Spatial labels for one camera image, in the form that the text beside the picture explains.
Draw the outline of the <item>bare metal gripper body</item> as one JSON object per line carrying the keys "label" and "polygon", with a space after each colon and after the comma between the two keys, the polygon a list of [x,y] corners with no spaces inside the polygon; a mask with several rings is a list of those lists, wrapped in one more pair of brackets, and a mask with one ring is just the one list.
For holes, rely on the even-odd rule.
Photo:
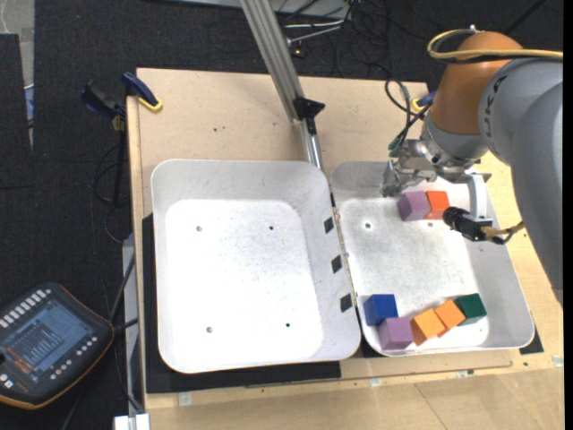
{"label": "bare metal gripper body", "polygon": [[456,183],[468,169],[470,159],[458,159],[425,140],[405,140],[392,151],[392,172],[398,183],[433,182],[441,177]]}

